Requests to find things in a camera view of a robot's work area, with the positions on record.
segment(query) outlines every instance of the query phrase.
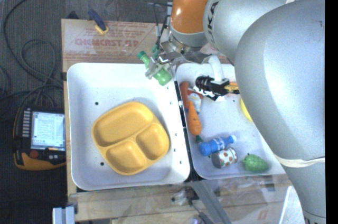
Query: green bottle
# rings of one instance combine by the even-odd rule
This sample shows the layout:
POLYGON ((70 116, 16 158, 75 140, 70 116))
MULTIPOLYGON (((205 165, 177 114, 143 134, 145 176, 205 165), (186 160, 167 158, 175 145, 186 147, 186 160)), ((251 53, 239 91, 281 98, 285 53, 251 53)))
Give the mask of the green bottle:
MULTIPOLYGON (((148 64, 150 62, 150 58, 147 56, 146 52, 141 51, 137 57, 142 60, 146 66, 146 69, 148 68, 148 64)), ((157 79, 158 83, 162 86, 166 85, 171 80, 171 74, 168 73, 164 68, 161 68, 159 72, 153 75, 155 79, 157 79)))

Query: display screen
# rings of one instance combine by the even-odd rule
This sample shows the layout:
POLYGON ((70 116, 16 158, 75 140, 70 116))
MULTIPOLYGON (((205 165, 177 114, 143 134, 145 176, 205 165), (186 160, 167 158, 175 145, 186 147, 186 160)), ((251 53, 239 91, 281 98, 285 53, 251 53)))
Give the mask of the display screen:
POLYGON ((34 111, 31 149, 65 151, 64 114, 34 111))

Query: tin can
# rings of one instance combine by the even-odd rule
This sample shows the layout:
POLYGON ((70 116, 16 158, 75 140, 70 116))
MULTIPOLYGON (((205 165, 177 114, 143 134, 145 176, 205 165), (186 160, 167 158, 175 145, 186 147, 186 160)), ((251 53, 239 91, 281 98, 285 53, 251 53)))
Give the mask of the tin can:
POLYGON ((237 153, 234 148, 227 148, 211 154, 212 164, 221 169, 237 162, 237 153))

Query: blue clamp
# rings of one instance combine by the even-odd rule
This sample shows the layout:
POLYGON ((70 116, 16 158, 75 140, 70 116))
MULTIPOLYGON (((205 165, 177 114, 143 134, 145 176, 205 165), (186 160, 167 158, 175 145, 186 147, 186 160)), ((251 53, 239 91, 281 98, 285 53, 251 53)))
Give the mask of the blue clamp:
POLYGON ((109 31, 109 28, 104 24, 102 18, 99 16, 97 12, 95 12, 93 9, 90 9, 88 11, 89 17, 95 21, 96 25, 95 28, 101 33, 106 34, 109 31))

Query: toy bottle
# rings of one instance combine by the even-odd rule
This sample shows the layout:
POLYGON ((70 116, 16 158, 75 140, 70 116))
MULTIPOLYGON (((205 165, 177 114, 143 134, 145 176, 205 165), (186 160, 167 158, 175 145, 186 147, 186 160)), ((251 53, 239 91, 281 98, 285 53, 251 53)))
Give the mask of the toy bottle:
POLYGON ((235 141, 236 141, 235 136, 216 137, 208 142, 200 143, 199 149, 202 155, 208 156, 212 153, 225 149, 228 144, 234 143, 235 141))
MULTIPOLYGON (((150 58, 144 51, 141 51, 137 57, 144 62, 146 68, 148 68, 148 64, 150 62, 150 58)), ((167 72, 164 68, 161 68, 159 72, 153 75, 155 79, 157 79, 158 83, 162 86, 166 85, 171 80, 171 74, 167 72)))

